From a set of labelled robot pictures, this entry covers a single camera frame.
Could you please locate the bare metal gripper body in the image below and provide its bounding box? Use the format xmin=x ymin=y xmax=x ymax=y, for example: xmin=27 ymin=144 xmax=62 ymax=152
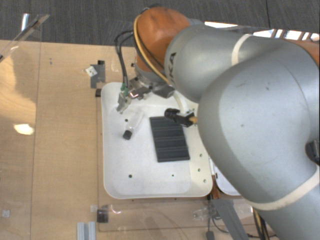
xmin=128 ymin=77 xmax=176 ymax=99

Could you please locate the clear plastic bottle black cap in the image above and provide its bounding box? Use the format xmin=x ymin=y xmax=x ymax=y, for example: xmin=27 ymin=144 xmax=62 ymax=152
xmin=122 ymin=108 xmax=146 ymax=141

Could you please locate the black ribbed flat panel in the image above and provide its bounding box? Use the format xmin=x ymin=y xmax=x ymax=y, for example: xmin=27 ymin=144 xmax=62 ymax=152
xmin=149 ymin=116 xmax=191 ymax=164

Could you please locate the white plastic tray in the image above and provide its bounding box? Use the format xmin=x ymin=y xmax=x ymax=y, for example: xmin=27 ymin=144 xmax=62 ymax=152
xmin=212 ymin=158 xmax=242 ymax=196
xmin=100 ymin=81 xmax=214 ymax=200

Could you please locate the black cylinder on white bracket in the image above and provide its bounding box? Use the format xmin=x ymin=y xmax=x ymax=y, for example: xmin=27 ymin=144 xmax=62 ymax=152
xmin=163 ymin=91 xmax=197 ymax=128

